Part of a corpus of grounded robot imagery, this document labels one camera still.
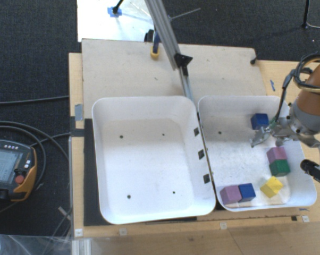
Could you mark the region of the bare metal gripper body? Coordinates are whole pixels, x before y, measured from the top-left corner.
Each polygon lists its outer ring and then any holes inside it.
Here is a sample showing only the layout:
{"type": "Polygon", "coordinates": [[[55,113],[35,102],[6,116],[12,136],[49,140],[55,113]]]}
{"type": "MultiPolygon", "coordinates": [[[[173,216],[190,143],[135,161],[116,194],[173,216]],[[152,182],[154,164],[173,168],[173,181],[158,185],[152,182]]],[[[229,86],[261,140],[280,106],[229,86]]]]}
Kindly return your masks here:
{"type": "Polygon", "coordinates": [[[315,132],[306,126],[293,116],[280,117],[273,119],[268,127],[268,131],[274,138],[285,137],[285,142],[293,140],[300,141],[310,148],[317,148],[320,145],[320,141],[316,139],[315,132]]]}

